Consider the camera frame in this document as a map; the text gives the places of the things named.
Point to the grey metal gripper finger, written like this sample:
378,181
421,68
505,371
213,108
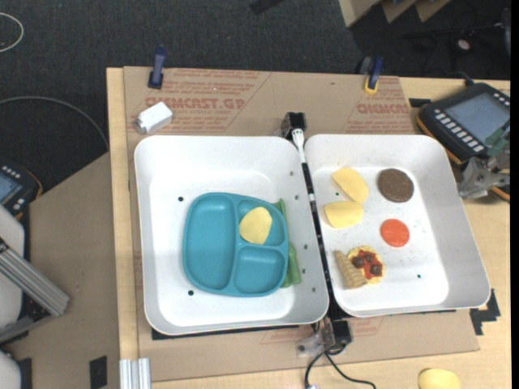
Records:
472,186
478,165

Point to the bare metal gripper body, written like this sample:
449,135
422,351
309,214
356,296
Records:
499,168

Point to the white plastic tray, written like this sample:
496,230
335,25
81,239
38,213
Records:
438,225
166,225

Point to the brown round toy biscuit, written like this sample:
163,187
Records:
395,185

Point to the orange round toy slice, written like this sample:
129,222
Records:
395,233

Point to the yellow toy potato slice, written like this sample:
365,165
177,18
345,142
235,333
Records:
351,185
343,215
438,379
255,225

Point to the toy pizza slice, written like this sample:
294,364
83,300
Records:
361,266

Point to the thin black and white rod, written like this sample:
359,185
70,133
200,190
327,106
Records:
311,193

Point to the green toy lettuce leaf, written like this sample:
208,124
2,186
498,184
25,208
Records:
295,263

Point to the brown cardboard board red print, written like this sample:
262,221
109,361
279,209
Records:
259,95

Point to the blue divided plate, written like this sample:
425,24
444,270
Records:
211,241

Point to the small white carton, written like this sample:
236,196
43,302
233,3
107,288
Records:
155,117

